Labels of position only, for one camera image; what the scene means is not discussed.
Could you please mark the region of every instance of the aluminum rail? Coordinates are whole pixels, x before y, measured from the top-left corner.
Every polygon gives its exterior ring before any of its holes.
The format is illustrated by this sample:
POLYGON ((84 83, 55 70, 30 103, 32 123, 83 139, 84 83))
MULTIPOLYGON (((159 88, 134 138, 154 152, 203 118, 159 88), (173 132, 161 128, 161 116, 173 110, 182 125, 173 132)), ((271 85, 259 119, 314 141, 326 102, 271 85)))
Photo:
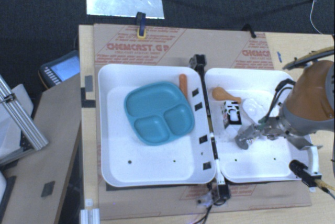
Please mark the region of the aluminum rail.
POLYGON ((5 107, 35 150, 40 150, 49 143, 44 135, 38 130, 32 118, 22 108, 22 105, 1 75, 0 104, 5 107))

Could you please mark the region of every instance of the black clamp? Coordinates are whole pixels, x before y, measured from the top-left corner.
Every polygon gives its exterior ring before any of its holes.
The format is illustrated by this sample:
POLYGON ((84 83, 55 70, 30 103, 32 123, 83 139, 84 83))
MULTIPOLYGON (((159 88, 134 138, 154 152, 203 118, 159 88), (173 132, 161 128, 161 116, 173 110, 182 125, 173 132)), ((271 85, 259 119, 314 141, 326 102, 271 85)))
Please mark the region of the black clamp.
POLYGON ((308 187, 316 187, 317 184, 315 182, 315 180, 320 180, 321 179, 321 175, 315 175, 315 176, 311 176, 310 174, 308 174, 305 169, 308 169, 308 167, 297 161, 297 160, 293 160, 291 161, 291 163, 289 163, 289 169, 298 177, 301 178, 301 181, 307 185, 308 187))
POLYGON ((136 15, 136 25, 139 27, 137 29, 137 38, 145 39, 147 35, 146 31, 146 14, 138 12, 136 15))
POLYGON ((250 34, 251 34, 251 37, 252 37, 253 39, 255 39, 255 38, 257 37, 256 34, 255 34, 255 32, 253 31, 251 25, 248 24, 248 23, 245 24, 241 30, 242 30, 242 31, 249 31, 250 34))

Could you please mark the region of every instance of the screen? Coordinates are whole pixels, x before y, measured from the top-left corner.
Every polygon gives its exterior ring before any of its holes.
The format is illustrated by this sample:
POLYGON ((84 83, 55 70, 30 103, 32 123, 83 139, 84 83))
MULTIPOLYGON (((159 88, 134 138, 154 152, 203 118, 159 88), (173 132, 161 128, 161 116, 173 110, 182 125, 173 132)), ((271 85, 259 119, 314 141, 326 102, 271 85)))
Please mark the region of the screen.
POLYGON ((71 78, 76 75, 80 71, 80 63, 79 58, 77 56, 66 59, 63 62, 60 62, 54 66, 50 67, 54 73, 58 76, 62 81, 71 78))

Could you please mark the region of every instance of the wooden table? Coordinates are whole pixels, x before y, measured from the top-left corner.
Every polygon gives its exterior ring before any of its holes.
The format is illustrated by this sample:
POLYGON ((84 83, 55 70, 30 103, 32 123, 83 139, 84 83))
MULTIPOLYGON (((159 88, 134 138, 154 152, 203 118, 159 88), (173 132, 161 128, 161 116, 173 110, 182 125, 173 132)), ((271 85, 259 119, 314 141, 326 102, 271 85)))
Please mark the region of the wooden table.
MULTIPOLYGON (((81 60, 81 87, 85 87, 85 77, 94 75, 94 28, 93 26, 80 26, 80 60, 81 60)), ((293 57, 302 57, 310 51, 334 46, 331 36, 305 35, 289 33, 266 33, 267 44, 271 52, 275 69, 281 70, 286 63, 281 63, 281 58, 293 60, 293 57)), ((301 75, 301 69, 288 71, 297 80, 301 75)), ((95 87, 86 92, 86 99, 95 100, 95 87)), ((84 198, 85 209, 98 208, 97 188, 97 150, 96 150, 96 111, 94 107, 82 108, 82 139, 83 139, 83 169, 84 169, 84 198)), ((322 144, 319 150, 320 172, 322 179, 330 185, 335 185, 335 179, 330 162, 334 134, 326 131, 312 135, 314 144, 322 144)), ((311 207, 296 207, 283 209, 252 210, 239 212, 212 213, 207 223, 332 223, 335 219, 335 202, 321 190, 310 194, 311 207)), ((150 217, 120 220, 104 220, 103 224, 131 224, 131 223, 193 223, 202 215, 182 215, 168 217, 150 217)))
POLYGON ((34 122, 49 144, 3 172, 16 180, 2 223, 59 222, 80 138, 79 85, 76 75, 43 93, 34 122), (47 196, 45 184, 53 186, 47 196))

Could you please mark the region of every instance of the white tray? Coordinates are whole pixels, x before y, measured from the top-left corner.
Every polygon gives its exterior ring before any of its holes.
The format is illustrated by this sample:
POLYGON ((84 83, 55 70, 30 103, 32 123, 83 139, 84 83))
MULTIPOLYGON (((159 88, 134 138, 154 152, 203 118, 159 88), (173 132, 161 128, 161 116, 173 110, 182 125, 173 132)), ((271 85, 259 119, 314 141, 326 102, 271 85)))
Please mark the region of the white tray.
MULTIPOLYGON (((267 111, 277 84, 290 78, 281 71, 210 69, 205 81, 211 119, 223 176, 235 183, 296 180, 288 165, 296 159, 308 163, 307 151, 299 151, 286 139, 270 141, 258 138, 248 150, 235 141, 240 126, 224 129, 221 105, 212 98, 213 88, 223 87, 242 99, 253 98, 267 111)), ((199 75, 190 68, 110 64, 98 75, 100 126, 102 139, 102 174, 113 186, 143 186, 171 184, 204 184, 215 176, 215 161, 210 143, 202 84, 199 75), (124 99, 134 89, 160 81, 179 84, 180 74, 186 74, 188 102, 192 107, 195 126, 187 135, 169 143, 152 146, 139 140, 129 123, 124 99), (202 103, 202 109, 195 105, 202 103), (200 137, 207 141, 199 143, 200 137)), ((289 91, 284 91, 284 100, 289 91)), ((278 114, 275 107, 271 116, 278 114)))
MULTIPOLYGON (((295 159, 308 164, 307 151, 297 150, 284 138, 271 141, 266 137, 260 137, 247 150, 240 149, 234 140, 240 126, 228 126, 224 129, 220 108, 223 102, 214 100, 211 94, 215 87, 220 86, 229 94, 241 97, 242 100, 253 98, 266 113, 277 84, 287 78, 292 79, 282 71, 243 69, 207 71, 205 81, 211 119, 220 169, 226 179, 236 183, 296 180, 296 176, 288 167, 290 161, 295 159)), ((288 93, 289 90, 284 91, 280 101, 283 101, 288 93)), ((275 107, 270 115, 277 116, 278 107, 275 107)))
POLYGON ((190 68, 110 64, 98 74, 102 174, 113 186, 204 184, 215 175, 213 150, 202 85, 190 68), (195 119, 193 130, 174 141, 147 145, 139 140, 127 119, 124 99, 132 90, 160 81, 179 85, 179 75, 187 76, 188 102, 195 119), (193 97, 192 91, 199 94, 193 97), (202 108, 195 110, 195 105, 202 108), (199 143, 199 138, 207 141, 199 143))

